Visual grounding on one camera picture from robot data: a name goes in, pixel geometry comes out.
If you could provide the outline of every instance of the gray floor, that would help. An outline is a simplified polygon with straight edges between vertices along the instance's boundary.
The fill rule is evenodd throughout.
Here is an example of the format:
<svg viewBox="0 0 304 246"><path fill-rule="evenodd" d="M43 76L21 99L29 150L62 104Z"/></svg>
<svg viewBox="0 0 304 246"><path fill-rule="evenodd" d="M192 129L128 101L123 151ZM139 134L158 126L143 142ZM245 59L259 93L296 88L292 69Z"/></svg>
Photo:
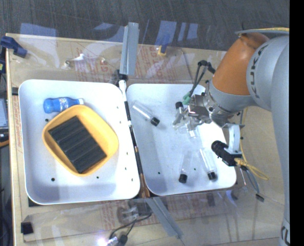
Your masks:
<svg viewBox="0 0 304 246"><path fill-rule="evenodd" d="M103 40L128 22L139 23L143 44L157 43L165 24L172 46L226 51L235 31L289 27L290 0L0 0L0 38L9 32ZM101 23L113 26L100 31ZM196 24L199 39L189 39L188 31L180 37L183 24ZM5 88L2 80L0 92ZM0 190L1 170L0 151Z"/></svg>

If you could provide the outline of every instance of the blue bottle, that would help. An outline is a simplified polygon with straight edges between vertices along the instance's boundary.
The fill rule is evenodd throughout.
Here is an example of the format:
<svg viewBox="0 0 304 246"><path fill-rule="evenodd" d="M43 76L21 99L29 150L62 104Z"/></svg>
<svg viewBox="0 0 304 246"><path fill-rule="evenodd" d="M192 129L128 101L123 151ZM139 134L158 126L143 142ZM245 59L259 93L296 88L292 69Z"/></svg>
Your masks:
<svg viewBox="0 0 304 246"><path fill-rule="evenodd" d="M83 105L82 98L72 99L69 97L47 98L44 101L45 113L62 112L73 105Z"/></svg>

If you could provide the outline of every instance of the clamp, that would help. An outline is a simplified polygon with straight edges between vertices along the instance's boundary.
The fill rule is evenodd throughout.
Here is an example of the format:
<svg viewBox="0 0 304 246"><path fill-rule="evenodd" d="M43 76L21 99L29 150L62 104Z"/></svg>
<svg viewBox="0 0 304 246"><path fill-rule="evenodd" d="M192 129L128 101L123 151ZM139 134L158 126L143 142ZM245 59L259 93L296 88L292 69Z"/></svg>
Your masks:
<svg viewBox="0 0 304 246"><path fill-rule="evenodd" d="M3 36L0 45L2 46L2 52L0 53L0 80L2 74L6 73L6 48L13 49L14 55L25 58L27 50L24 49L16 40L9 36Z"/></svg>

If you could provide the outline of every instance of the floor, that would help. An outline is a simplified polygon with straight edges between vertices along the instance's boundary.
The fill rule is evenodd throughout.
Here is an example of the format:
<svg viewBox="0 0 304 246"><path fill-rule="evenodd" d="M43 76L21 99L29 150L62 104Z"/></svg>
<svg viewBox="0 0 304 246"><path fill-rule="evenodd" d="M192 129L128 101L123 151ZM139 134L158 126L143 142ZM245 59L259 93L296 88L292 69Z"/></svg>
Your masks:
<svg viewBox="0 0 304 246"><path fill-rule="evenodd" d="M121 42L121 27L128 22L139 23L139 43L142 44L158 45L164 43L166 37L167 42L174 47L227 51L237 39L236 31L289 27L290 0L0 0L0 38L9 32ZM5 88L2 80L0 92L5 91ZM254 128L246 131L245 145L253 162L264 167L272 177L270 181L261 181L260 189L266 202L269 202L271 209L268 213L273 214L277 225L282 214L283 193L270 123L271 114L258 108L252 108L249 112L247 120ZM261 119L264 124L256 123L255 119ZM256 131L263 135L256 136ZM262 141L266 138L268 148L258 145L262 136ZM4 183L7 183L2 181L2 175L0 150L0 191L5 190ZM251 211L252 219L258 206L255 207ZM5 207L3 197L0 196L0 214L3 211ZM244 212L237 211L238 216L242 214ZM273 227L266 223L260 222L259 232L258 229L248 229L244 238L229 236L228 241L254 240L246 242L246 245L277 245L278 232L269 231ZM198 229L194 225L185 227L188 230ZM221 245L245 244L232 242Z"/></svg>

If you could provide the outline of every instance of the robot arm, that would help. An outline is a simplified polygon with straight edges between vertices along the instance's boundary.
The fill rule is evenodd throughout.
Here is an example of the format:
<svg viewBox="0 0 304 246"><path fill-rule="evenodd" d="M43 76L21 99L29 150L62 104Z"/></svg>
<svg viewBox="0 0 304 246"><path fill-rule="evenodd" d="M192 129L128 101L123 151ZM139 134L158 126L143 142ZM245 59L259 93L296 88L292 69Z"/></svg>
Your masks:
<svg viewBox="0 0 304 246"><path fill-rule="evenodd" d="M272 112L285 194L280 245L290 245L288 35L269 39L256 32L241 34L207 83L204 94L192 95L186 109L177 108L173 126L184 121L188 129L194 129L214 122L223 128L229 125L228 118L248 106ZM230 146L227 153L233 154Z"/></svg>

